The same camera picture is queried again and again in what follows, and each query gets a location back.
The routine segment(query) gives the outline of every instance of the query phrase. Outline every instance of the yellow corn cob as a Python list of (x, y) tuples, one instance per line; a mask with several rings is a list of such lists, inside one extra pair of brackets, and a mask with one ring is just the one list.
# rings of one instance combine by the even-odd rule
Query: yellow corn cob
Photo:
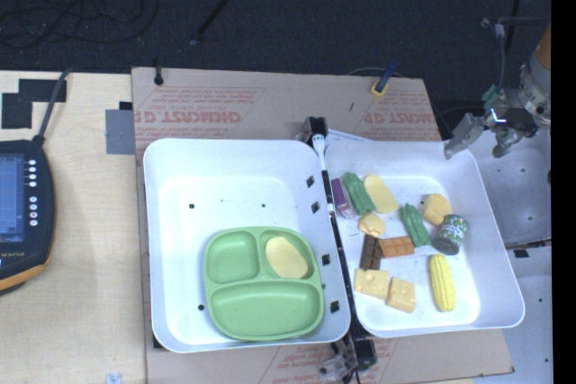
[(432, 255), (429, 268), (436, 305), (443, 312), (454, 310), (456, 307), (456, 291), (446, 257), (444, 255)]

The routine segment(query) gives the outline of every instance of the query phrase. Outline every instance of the cardboard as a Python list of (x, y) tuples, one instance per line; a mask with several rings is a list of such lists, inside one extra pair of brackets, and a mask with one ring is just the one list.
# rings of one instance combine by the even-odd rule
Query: cardboard
[[(149, 262), (142, 156), (159, 138), (295, 138), (307, 117), (325, 117), (330, 129), (377, 140), (440, 140), (420, 79), (393, 77), (381, 98), (369, 90), (378, 78), (303, 76), (218, 70), (132, 69), (140, 251), (148, 382), (323, 382), (318, 367), (333, 356), (329, 344), (283, 345), (217, 353), (171, 353), (154, 345), (150, 323)], [(502, 331), (375, 338), (378, 362), (363, 384), (453, 380), (510, 373)]]

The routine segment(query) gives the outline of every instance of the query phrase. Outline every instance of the green vegetable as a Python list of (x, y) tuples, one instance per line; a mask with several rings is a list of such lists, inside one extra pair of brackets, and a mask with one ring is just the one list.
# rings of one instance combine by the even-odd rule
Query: green vegetable
[(407, 203), (404, 207), (400, 208), (400, 219), (404, 223), (404, 227), (408, 231), (408, 235), (412, 240), (414, 247), (431, 245), (432, 240), (424, 226), (424, 221), (416, 207)]
[(372, 199), (368, 195), (368, 192), (366, 192), (364, 183), (356, 173), (344, 173), (342, 176), (342, 184), (346, 187), (348, 196), (358, 215), (362, 216), (365, 213), (376, 210)]

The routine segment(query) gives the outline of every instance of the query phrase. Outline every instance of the robotic hand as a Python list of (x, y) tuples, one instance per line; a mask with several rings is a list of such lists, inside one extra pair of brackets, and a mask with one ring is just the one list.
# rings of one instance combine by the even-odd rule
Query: robotic hand
[(521, 68), (520, 87), (502, 88), (494, 104), (483, 117), (466, 113), (454, 129), (454, 136), (445, 144), (445, 157), (449, 159), (470, 146), (485, 129), (495, 134), (497, 144), (492, 149), (495, 157), (505, 156), (512, 145), (522, 138), (533, 137), (539, 129), (550, 129), (550, 41), (549, 23), (542, 39)]

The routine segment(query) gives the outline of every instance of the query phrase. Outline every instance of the yellow potato slice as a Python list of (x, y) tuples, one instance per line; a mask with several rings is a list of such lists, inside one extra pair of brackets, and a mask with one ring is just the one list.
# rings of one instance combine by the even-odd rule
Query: yellow potato slice
[(388, 186), (377, 174), (365, 177), (364, 188), (379, 213), (392, 213), (400, 207)]
[(283, 279), (301, 279), (308, 272), (308, 263), (285, 237), (272, 237), (265, 247), (266, 259)]

